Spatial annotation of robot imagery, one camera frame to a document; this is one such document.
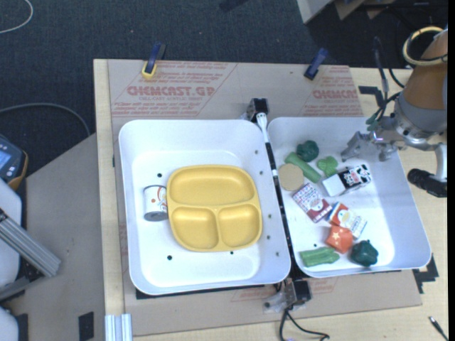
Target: toy cucumber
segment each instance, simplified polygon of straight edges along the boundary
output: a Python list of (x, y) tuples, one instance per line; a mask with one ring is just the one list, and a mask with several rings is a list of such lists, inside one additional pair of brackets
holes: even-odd
[(294, 152), (290, 153), (286, 159), (284, 159), (284, 162), (298, 166), (304, 172), (305, 177), (313, 183), (317, 183), (321, 179), (321, 175), (316, 172), (308, 163), (301, 160), (299, 156)]
[(340, 259), (340, 255), (335, 253), (333, 247), (320, 247), (314, 250), (300, 251), (299, 254), (307, 267), (319, 264), (332, 264)]

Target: can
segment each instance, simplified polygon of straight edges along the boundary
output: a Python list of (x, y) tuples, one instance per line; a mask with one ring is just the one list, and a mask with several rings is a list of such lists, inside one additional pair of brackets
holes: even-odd
[(144, 188), (145, 214), (147, 221), (162, 221), (168, 219), (168, 204), (166, 187), (149, 185)]

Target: yellow plate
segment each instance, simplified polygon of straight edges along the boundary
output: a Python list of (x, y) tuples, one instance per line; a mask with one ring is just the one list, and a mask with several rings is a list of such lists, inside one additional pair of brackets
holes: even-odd
[(193, 251), (232, 251), (261, 236), (262, 214), (250, 175), (234, 166), (189, 166), (171, 174), (166, 189), (174, 237)]

